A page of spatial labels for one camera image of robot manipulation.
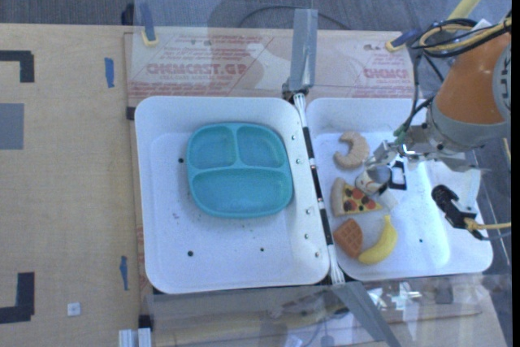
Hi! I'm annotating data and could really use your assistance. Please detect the black cylinder on white bracket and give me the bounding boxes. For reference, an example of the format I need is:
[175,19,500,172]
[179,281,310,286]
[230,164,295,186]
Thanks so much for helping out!
[431,168,484,230]

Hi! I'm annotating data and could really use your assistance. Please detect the toy pizza slice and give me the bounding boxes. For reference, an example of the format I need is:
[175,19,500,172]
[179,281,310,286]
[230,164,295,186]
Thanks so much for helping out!
[329,176,384,218]

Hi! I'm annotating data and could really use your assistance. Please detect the teal divided plate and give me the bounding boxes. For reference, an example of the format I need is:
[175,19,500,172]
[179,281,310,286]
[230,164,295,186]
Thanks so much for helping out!
[185,122,295,220]

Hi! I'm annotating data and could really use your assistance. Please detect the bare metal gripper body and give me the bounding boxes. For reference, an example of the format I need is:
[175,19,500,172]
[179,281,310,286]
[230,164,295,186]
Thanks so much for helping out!
[396,122,483,172]

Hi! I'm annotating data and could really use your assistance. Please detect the white plastic tray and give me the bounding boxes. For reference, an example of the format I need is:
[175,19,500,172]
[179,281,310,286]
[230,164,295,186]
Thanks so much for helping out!
[305,96,495,283]
[133,95,332,295]

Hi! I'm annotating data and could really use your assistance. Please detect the beige toy croissant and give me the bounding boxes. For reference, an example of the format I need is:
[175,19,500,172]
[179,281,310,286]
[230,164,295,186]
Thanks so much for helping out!
[332,129,371,171]

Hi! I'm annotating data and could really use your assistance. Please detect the yellow banana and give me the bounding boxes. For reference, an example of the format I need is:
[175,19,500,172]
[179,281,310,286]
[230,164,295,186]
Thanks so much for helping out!
[357,214,399,267]

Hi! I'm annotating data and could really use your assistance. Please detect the brown toy waffle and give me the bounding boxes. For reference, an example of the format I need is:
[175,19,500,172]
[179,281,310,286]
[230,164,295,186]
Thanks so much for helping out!
[332,218,364,260]

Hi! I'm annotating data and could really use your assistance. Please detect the brown cardboard board red print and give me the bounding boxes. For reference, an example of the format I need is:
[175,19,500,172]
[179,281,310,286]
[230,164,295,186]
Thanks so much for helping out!
[123,26,499,322]

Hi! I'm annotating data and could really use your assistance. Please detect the thin black and white rod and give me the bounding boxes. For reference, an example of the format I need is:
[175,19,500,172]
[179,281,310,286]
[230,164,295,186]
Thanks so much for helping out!
[292,92,347,284]

